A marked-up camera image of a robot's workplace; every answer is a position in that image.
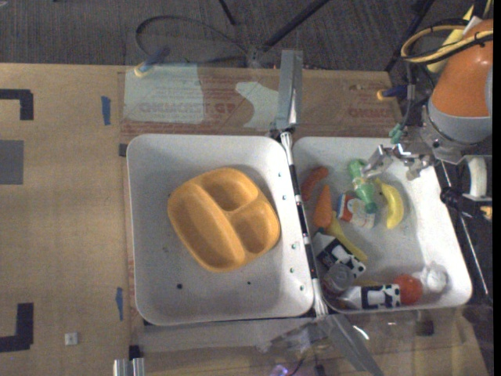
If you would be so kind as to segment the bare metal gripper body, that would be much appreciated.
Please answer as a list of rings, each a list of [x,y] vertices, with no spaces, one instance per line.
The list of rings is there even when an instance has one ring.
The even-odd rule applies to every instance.
[[[433,125],[403,126],[392,129],[392,153],[401,161],[433,165],[436,161],[458,164],[464,145],[440,133]]]

